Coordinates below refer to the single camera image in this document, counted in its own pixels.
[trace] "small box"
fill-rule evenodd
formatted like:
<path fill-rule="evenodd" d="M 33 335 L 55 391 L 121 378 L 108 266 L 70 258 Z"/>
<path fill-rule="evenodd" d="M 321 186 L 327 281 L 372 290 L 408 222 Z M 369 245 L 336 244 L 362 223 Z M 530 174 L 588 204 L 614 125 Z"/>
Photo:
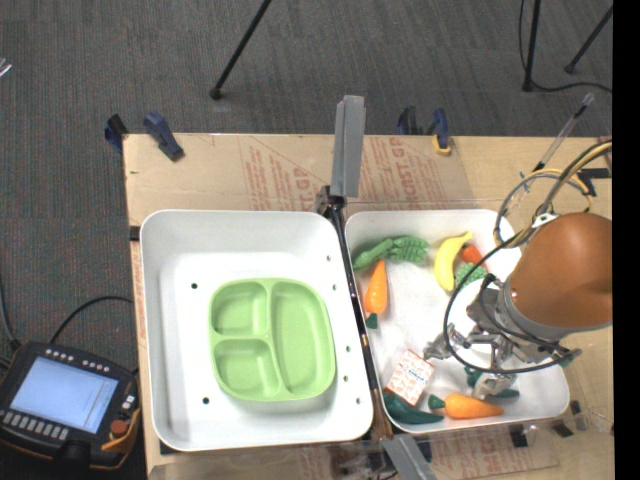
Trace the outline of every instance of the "small box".
<path fill-rule="evenodd" d="M 396 365 L 391 380 L 385 386 L 410 405 L 416 405 L 424 391 L 434 367 L 412 350 L 407 350 Z"/>

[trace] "button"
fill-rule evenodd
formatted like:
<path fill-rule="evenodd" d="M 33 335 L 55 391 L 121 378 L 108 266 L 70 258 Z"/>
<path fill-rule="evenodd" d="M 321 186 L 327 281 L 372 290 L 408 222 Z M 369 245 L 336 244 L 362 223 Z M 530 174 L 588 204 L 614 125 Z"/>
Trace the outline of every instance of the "button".
<path fill-rule="evenodd" d="M 124 436 L 129 430 L 129 425 L 123 420 L 113 420 L 111 422 L 111 435 L 114 439 Z"/>

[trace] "white tray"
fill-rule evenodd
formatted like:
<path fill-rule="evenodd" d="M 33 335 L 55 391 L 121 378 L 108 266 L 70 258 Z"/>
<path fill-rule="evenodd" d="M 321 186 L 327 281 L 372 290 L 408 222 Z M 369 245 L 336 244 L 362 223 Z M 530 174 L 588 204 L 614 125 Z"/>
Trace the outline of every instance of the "white tray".
<path fill-rule="evenodd" d="M 346 441 L 369 429 L 373 408 L 360 337 L 327 219 L 311 212 L 163 210 L 145 220 L 140 240 L 151 418 L 162 441 L 202 451 Z M 324 299 L 336 376 L 315 398 L 248 402 L 215 379 L 211 296 L 229 281 L 264 277 L 301 281 Z"/>
<path fill-rule="evenodd" d="M 433 260 L 438 246 L 448 236 L 473 234 L 473 242 L 484 254 L 495 247 L 492 230 L 497 214 L 491 210 L 434 210 L 434 211 L 370 211 L 359 212 L 347 220 L 345 235 L 350 254 L 375 245 L 387 237 L 418 236 L 427 242 L 425 265 L 408 262 L 388 262 L 389 307 L 379 316 L 378 329 L 367 329 L 378 382 L 384 387 L 391 378 L 397 362 L 405 350 L 411 349 L 420 356 L 428 342 L 443 330 L 443 317 L 449 294 L 437 283 L 433 275 Z M 503 238 L 513 235 L 513 229 L 502 220 Z M 518 249 L 503 249 L 487 261 L 487 266 L 499 279 L 506 280 L 518 262 Z M 359 297 L 364 295 L 368 277 L 356 274 Z M 456 329 L 466 334 L 473 322 L 466 315 L 466 306 L 478 293 L 481 281 L 469 284 L 460 291 L 452 306 L 450 321 Z M 485 350 L 473 347 L 473 351 L 460 351 L 460 355 L 472 364 L 487 364 Z M 512 359 L 509 368 L 527 366 Z M 418 408 L 429 411 L 428 394 L 444 398 L 457 391 L 470 394 L 464 367 L 455 359 L 430 359 L 435 366 L 425 394 Z M 560 366 L 518 375 L 515 386 L 520 395 L 511 399 L 492 399 L 504 407 L 504 414 L 490 418 L 453 420 L 444 418 L 437 423 L 405 424 L 389 419 L 401 430 L 410 433 L 429 433 L 486 425 L 525 422 L 553 418 L 564 412 L 569 403 L 569 388 Z"/>

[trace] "screen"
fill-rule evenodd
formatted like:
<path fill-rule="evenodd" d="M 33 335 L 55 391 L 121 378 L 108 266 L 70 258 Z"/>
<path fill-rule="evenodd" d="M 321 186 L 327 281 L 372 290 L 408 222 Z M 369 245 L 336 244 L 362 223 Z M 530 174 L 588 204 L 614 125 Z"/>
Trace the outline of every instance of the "screen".
<path fill-rule="evenodd" d="M 95 434 L 117 385 L 116 379 L 37 357 L 10 407 Z"/>

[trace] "gray carpet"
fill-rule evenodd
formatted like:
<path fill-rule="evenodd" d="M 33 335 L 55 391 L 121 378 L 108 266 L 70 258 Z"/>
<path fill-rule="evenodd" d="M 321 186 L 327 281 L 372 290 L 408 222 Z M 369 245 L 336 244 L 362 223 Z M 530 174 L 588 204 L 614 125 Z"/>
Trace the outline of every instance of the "gray carpet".
<path fill-rule="evenodd" d="M 555 136 L 592 93 L 572 136 L 613 134 L 612 19 L 564 71 L 613 0 L 541 0 L 531 92 L 534 0 L 273 0 L 214 101 L 262 1 L 0 0 L 13 64 L 0 78 L 0 276 L 18 339 L 48 339 L 92 297 L 132 295 L 122 158 L 104 140 L 113 114 L 131 132 L 156 110 L 174 132 L 332 134 L 353 94 L 367 134 L 396 133 L 407 106 L 426 129 L 442 107 L 454 136 L 526 140 Z M 96 304 L 58 342 L 133 368 L 131 306 Z M 139 440 L 121 470 L 90 478 L 144 471 Z M 58 477 L 0 448 L 0 478 Z"/>

